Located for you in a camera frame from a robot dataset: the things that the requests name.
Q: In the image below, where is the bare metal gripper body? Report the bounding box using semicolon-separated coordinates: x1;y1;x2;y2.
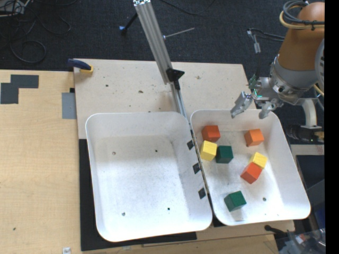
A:
249;76;302;108

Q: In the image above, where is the light orange cube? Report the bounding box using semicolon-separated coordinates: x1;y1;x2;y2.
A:
244;129;265;148

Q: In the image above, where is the dark orange cube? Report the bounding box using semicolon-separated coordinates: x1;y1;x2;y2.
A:
240;162;263;185
201;125;221;143

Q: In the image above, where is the yellow cube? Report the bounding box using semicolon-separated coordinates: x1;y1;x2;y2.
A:
248;151;269;169
199;140;218;161

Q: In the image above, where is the green cube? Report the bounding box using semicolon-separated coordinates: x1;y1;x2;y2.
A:
215;145;234;164
224;190;247;213

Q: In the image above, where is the thin black and white rod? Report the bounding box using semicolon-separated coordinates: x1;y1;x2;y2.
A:
188;120;211;196

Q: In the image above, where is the white plastic tray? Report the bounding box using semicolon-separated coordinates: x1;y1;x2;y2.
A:
190;108;311;227
85;111;213;243

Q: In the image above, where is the pale wood board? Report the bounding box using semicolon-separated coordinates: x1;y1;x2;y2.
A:
73;58;296;248

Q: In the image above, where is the black cylinder on white bracket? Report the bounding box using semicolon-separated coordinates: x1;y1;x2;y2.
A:
287;98;325;143

